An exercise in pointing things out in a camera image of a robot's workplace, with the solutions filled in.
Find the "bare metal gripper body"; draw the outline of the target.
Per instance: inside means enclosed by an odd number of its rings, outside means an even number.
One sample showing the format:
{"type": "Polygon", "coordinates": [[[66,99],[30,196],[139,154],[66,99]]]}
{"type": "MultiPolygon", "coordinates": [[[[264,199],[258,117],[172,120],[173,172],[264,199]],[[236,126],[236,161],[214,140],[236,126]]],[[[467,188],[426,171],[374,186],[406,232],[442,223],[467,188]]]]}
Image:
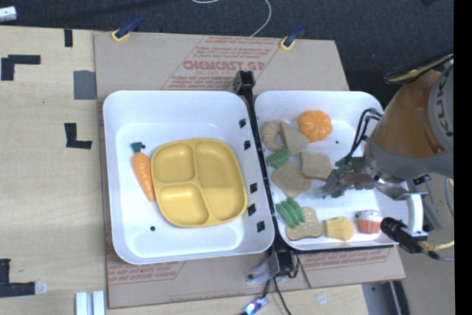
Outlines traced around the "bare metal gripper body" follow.
{"type": "Polygon", "coordinates": [[[363,157],[345,159],[339,168],[339,181],[348,183],[349,190],[376,189],[393,200],[406,196],[404,180],[387,173],[376,161],[363,157]]]}

